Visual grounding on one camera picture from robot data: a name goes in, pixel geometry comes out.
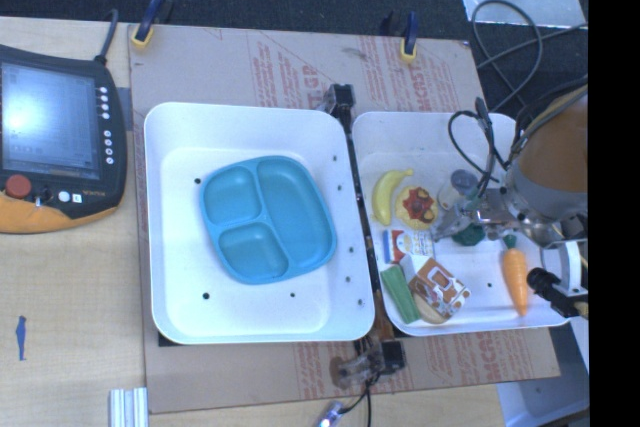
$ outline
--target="wooden table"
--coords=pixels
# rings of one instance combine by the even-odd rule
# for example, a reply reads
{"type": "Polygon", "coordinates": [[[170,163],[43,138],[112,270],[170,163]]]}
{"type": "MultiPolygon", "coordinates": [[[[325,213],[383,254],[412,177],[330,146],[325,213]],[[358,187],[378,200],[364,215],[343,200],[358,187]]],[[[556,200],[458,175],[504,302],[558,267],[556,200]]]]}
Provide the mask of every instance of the wooden table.
{"type": "MultiPolygon", "coordinates": [[[[0,44],[92,59],[108,22],[0,17],[0,44]]],[[[119,24],[107,66],[129,87],[127,26],[119,24]]],[[[129,136],[129,159],[133,144],[129,136]]],[[[122,205],[84,227],[39,235],[0,234],[0,424],[107,426],[109,391],[145,386],[135,177],[122,205]],[[24,360],[16,339],[26,320],[24,360]]],[[[326,400],[151,415],[151,426],[313,425],[326,400]]],[[[375,395],[374,426],[495,427],[503,423],[495,385],[375,395]]],[[[342,427],[366,425],[363,402],[342,427]]]]}

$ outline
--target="cardboard sheet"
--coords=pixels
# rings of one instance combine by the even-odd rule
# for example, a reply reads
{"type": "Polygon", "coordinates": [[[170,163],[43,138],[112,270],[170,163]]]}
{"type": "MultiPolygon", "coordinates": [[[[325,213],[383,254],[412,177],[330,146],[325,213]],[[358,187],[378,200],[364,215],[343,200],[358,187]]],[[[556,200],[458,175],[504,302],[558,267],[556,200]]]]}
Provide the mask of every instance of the cardboard sheet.
{"type": "MultiPolygon", "coordinates": [[[[333,83],[354,87],[354,116],[372,110],[473,109],[482,90],[468,45],[418,40],[416,60],[400,38],[157,26],[149,45],[129,45],[143,292],[145,367],[151,413],[353,396],[331,380],[351,342],[178,346],[151,317],[143,123],[163,102],[316,108],[333,83]]],[[[556,377],[546,328],[402,338],[407,367],[373,393],[556,377]]]]}

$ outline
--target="red button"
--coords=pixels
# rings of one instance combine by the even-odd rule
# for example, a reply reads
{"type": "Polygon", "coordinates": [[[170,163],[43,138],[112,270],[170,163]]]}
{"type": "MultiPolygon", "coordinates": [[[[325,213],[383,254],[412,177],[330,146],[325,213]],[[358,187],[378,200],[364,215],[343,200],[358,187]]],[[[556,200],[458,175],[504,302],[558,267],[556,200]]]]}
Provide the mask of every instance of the red button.
{"type": "Polygon", "coordinates": [[[23,175],[11,175],[5,185],[5,194],[11,198],[23,199],[31,192],[31,180],[23,175]]]}

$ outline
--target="orange carrot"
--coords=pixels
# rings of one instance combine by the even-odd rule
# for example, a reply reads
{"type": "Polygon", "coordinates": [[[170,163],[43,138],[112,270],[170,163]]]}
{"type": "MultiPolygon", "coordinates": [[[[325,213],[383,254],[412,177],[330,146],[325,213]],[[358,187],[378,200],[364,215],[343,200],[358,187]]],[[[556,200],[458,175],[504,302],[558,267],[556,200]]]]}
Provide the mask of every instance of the orange carrot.
{"type": "Polygon", "coordinates": [[[527,258],[524,253],[516,249],[516,237],[507,235],[503,238],[507,245],[502,258],[502,273],[507,284],[509,294],[520,315],[526,315],[528,306],[527,286],[527,258]]]}

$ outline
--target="yellow banana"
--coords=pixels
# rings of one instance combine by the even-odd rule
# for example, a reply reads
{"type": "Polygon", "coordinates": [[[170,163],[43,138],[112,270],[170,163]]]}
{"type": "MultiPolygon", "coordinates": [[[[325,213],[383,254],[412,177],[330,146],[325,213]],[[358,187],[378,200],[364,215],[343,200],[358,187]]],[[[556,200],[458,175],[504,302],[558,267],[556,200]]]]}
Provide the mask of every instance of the yellow banana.
{"type": "Polygon", "coordinates": [[[405,176],[413,175],[413,169],[392,169],[383,174],[373,187],[371,204],[375,218],[389,226],[391,224],[391,196],[405,176]]]}

